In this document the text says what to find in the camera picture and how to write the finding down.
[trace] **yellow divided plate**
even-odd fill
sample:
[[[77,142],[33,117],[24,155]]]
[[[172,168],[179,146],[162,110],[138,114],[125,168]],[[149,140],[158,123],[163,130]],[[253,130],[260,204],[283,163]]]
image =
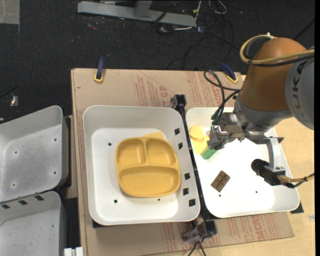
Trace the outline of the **yellow divided plate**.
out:
[[[166,196],[177,191],[181,184],[175,150],[160,137],[121,141],[116,148],[115,165],[120,188],[132,197]]]

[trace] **metal stand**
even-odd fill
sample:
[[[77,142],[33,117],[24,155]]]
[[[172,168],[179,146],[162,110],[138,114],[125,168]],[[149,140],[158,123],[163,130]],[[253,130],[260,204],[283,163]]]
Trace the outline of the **metal stand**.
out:
[[[152,1],[136,1],[134,8],[110,4],[115,2],[117,1],[100,1],[100,3],[81,1],[78,3],[78,13],[111,16],[145,22],[154,22],[163,14],[162,11],[149,10]],[[194,17],[170,12],[167,12],[160,22],[186,27],[197,27]]]
[[[216,235],[218,232],[216,223],[215,223],[216,217],[214,217],[206,207],[204,193],[202,191],[201,182],[199,178],[198,168],[196,165],[196,160],[195,160],[194,152],[192,150],[191,141],[189,137],[189,129],[186,122],[186,111],[185,111],[186,104],[187,104],[186,97],[183,94],[174,95],[170,101],[170,107],[178,111],[182,117],[186,140],[188,142],[189,153],[190,153],[190,157],[193,165],[196,186],[199,194],[199,200],[201,205],[200,214],[202,215],[203,222],[204,222],[204,232],[206,233],[206,237],[212,237]]]

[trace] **green object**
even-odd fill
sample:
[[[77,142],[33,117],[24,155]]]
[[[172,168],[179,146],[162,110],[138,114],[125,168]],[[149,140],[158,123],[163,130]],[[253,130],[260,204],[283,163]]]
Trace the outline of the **green object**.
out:
[[[214,114],[211,116],[211,120],[215,120],[218,117],[219,113],[220,113],[220,109],[214,112]]]
[[[205,160],[209,160],[216,152],[217,152],[217,150],[215,150],[215,149],[207,148],[207,149],[203,152],[202,157],[203,157],[203,159],[205,159]]]
[[[220,121],[220,117],[218,116],[216,119],[214,119],[214,121],[212,121],[212,125],[213,126],[217,126],[218,125],[218,123],[219,123],[219,121]]]

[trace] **wire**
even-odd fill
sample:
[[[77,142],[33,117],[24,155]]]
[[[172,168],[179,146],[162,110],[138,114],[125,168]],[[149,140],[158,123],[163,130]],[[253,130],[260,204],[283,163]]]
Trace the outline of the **wire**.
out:
[[[309,176],[303,177],[303,178],[290,178],[288,176],[285,175],[278,175],[277,179],[281,182],[281,183],[291,183],[291,182],[308,182],[310,180],[314,180],[315,179],[315,173],[310,174]]]
[[[308,182],[310,180],[314,180],[315,179],[315,173],[312,173],[309,176],[306,176],[306,177],[303,177],[303,178],[290,178],[290,177],[285,176],[285,175],[278,175],[276,178],[284,186],[286,186],[288,188],[291,188],[291,189],[294,189],[294,188],[297,188],[298,186],[300,186],[304,182]]]
[[[172,7],[176,6],[176,3],[177,3],[177,2],[175,1],[174,4],[168,6],[168,7],[166,8],[166,10],[165,10],[158,18],[155,19],[154,23],[149,27],[148,30],[151,30],[152,28],[154,28],[154,27],[163,19],[163,17],[167,14],[167,12],[168,12]]]
[[[197,245],[199,245],[200,249],[202,250],[203,256],[207,256],[206,253],[205,253],[204,248],[202,247],[202,243],[203,243],[204,240],[205,240],[205,237],[202,239],[202,241],[199,241],[199,240],[196,241],[196,242],[194,243],[191,251],[189,252],[188,256],[190,256],[190,255],[194,252],[194,250],[196,249]]]
[[[233,10],[231,10],[230,8],[228,8],[228,6],[232,6],[234,9],[240,10],[240,14],[237,13],[237,12],[235,12],[235,11],[233,11]],[[231,13],[239,16],[240,18],[243,18],[243,19],[245,19],[245,20],[248,20],[248,21],[255,21],[255,20],[259,19],[259,17],[260,17],[259,12],[258,12],[257,10],[255,10],[255,9],[242,9],[242,8],[238,8],[238,7],[236,7],[235,5],[231,4],[230,2],[227,3],[226,8],[227,8],[227,10],[228,10],[229,12],[231,12]],[[243,16],[244,10],[254,11],[255,14],[256,14],[256,17],[250,18],[250,17],[245,17],[245,16]]]
[[[135,48],[135,50],[136,50],[136,53],[140,56],[141,60],[143,60],[143,62],[144,62],[150,69],[154,70],[154,68],[141,56],[141,54],[140,54],[140,52],[139,52],[139,48],[136,46],[135,41],[134,41],[134,39],[133,39],[132,33],[133,33],[133,29],[132,29],[132,27],[131,27],[131,29],[129,29],[129,36],[130,36],[132,45],[134,46],[134,48]]]
[[[7,94],[8,92],[12,91],[13,89],[17,88],[18,87],[18,83],[15,83],[14,85],[6,88],[6,89],[3,89],[0,91],[0,97]]]
[[[296,63],[296,62],[301,62],[301,61],[304,61],[304,60],[309,60],[309,59],[312,59],[314,57],[315,57],[314,54],[310,54],[310,55],[301,56],[301,57],[298,57],[298,58],[295,58],[295,59],[287,60],[287,61],[284,61],[284,62],[272,63],[272,64],[254,64],[253,66],[265,67],[265,68],[268,68],[268,67],[279,67],[279,66],[284,66],[284,65],[287,65],[287,64],[291,64],[291,63]]]
[[[236,50],[240,51],[239,47],[237,47],[236,45],[234,45],[232,42],[230,42],[229,40],[225,39],[223,36],[215,33],[215,32],[212,32],[212,31],[208,31],[208,30],[205,30],[203,32],[206,32],[206,33],[209,33],[209,34],[212,34],[220,39],[222,39],[223,41],[225,41],[226,43],[228,43],[229,45],[231,45],[232,47],[234,47]]]
[[[224,11],[223,11],[223,12],[220,12],[220,11],[216,11],[216,10],[212,9],[212,7],[211,7],[211,1],[209,0],[209,6],[210,6],[211,10],[212,10],[214,13],[216,13],[216,14],[226,14],[226,12],[227,12],[227,7],[226,7],[220,0],[218,0],[218,3],[223,6]]]
[[[277,56],[277,57],[271,57],[271,58],[266,58],[266,59],[259,59],[259,60],[253,60],[253,59],[249,59],[245,56],[244,52],[247,48],[247,46],[249,45],[249,43],[252,40],[255,40],[257,38],[269,38],[270,40],[274,39],[275,37],[272,35],[256,35],[252,38],[250,38],[249,40],[247,40],[240,49],[240,58],[243,62],[248,63],[248,64],[252,64],[252,65],[260,65],[260,64],[270,64],[272,62],[277,62],[277,61],[283,61],[289,58],[294,58],[294,57],[299,57],[299,56],[307,56],[307,55],[314,55],[315,54],[315,49],[309,49],[309,50],[303,50],[303,51],[298,51],[298,52],[293,52],[293,53],[289,53],[289,54],[284,54],[281,56]]]
[[[294,38],[293,40],[297,40],[299,37],[301,37],[313,24],[315,23],[315,18],[310,21]]]
[[[209,72],[209,71],[204,71],[204,72],[203,72],[204,78],[205,78],[209,83],[211,83],[211,84],[213,84],[213,85],[215,85],[215,86],[217,86],[217,87],[220,87],[219,84],[211,81],[211,80],[207,77],[207,73],[208,73],[208,72]],[[229,87],[224,87],[224,86],[222,86],[222,88],[225,89],[225,90],[230,90],[230,91],[236,91],[236,92],[240,91],[239,89],[229,88]]]
[[[211,81],[208,77],[207,77],[207,73],[210,73],[211,75],[213,75],[216,80],[218,81],[219,84]],[[203,72],[203,76],[204,78],[211,84],[213,84],[214,86],[220,87],[221,88],[221,93],[222,93],[222,103],[221,105],[218,107],[218,109],[216,110],[216,112],[212,115],[211,119],[214,120],[217,117],[220,119],[222,117],[222,114],[224,113],[225,110],[225,104],[227,103],[228,100],[230,100],[233,96],[235,96],[236,94],[238,94],[240,92],[240,89],[235,89],[235,88],[229,88],[229,87],[224,87],[222,86],[222,83],[220,81],[220,79],[218,78],[217,74],[214,73],[212,70],[209,71],[205,71]],[[230,90],[230,91],[234,91],[233,93],[231,93],[227,98],[225,98],[225,90]]]
[[[199,16],[199,10],[200,10],[200,6],[201,6],[201,2],[202,2],[202,1],[199,1],[198,7],[197,7],[197,9],[196,9],[196,14],[195,14],[195,18],[194,18],[195,21],[197,21],[197,18],[198,18],[198,16]],[[190,29],[193,29],[193,28],[195,28],[195,27],[193,27],[193,26],[178,27],[178,26],[174,25],[173,28],[174,28],[175,31],[181,31],[181,30],[190,30]]]
[[[221,118],[221,116],[222,116],[222,114],[223,114],[223,112],[224,112],[224,110],[225,110],[225,103],[226,103],[226,95],[225,95],[224,87],[223,87],[223,85],[222,85],[222,83],[221,83],[218,75],[217,75],[214,71],[212,71],[211,69],[209,69],[209,73],[215,77],[215,79],[218,81],[219,87],[220,87],[220,89],[221,89],[222,104],[221,104],[220,107],[219,107],[220,113],[219,113],[219,115],[218,115],[218,117]]]

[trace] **dark floor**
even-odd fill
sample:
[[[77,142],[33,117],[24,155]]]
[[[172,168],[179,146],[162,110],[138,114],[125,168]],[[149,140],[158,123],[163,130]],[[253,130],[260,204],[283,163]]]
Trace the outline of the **dark floor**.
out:
[[[95,68],[104,56],[108,69],[218,71],[221,62],[245,74],[241,45],[270,32],[294,38],[315,18],[315,0],[202,1],[196,29],[160,35],[157,26],[133,20],[77,14],[78,0],[22,0],[20,25],[0,24],[0,91],[18,87],[0,98],[0,123],[52,105],[72,113],[70,70]],[[165,11],[174,1],[153,1]],[[172,13],[193,14],[199,1],[178,1]],[[315,25],[298,42],[315,44]],[[18,106],[10,106],[13,94]]]

